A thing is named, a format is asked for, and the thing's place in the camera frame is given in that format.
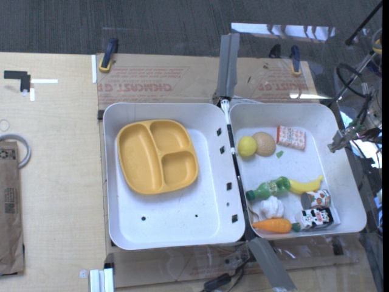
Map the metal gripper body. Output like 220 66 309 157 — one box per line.
342 125 382 142

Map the white plastic tray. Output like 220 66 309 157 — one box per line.
102 102 246 251
228 102 368 241

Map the orange and white packet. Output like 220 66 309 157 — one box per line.
275 125 307 151

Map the yellow banana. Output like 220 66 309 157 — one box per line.
287 175 325 195

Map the orange print can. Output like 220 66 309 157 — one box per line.
300 189 332 210

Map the tan bread roll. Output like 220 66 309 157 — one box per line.
251 131 277 158

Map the cow print carton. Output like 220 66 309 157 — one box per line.
294 207 342 232

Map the green bottle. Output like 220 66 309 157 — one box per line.
245 176 292 202

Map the yellow lemon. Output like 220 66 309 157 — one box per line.
236 135 258 158

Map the white cream swirl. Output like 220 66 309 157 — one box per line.
260 195 286 220

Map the orange carrot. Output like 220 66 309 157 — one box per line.
251 218 302 235

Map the brown cardboard board red print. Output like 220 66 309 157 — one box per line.
95 52 357 288

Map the yellow divided plate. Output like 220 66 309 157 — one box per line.
116 119 200 195

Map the brown paper bag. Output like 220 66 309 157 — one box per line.
0 141 26 276

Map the black block with wires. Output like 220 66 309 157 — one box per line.
203 273 233 292

